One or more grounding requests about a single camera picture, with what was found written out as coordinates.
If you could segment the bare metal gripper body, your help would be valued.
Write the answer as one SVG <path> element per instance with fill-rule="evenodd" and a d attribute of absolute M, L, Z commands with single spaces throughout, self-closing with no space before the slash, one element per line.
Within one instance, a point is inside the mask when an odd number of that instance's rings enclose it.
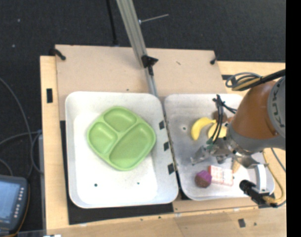
<path fill-rule="evenodd" d="M 219 138 L 216 141 L 209 139 L 205 149 L 206 157 L 212 156 L 216 158 L 216 156 L 226 155 L 227 158 L 232 158 L 236 161 L 252 155 L 252 152 L 242 148 L 231 138 Z"/>

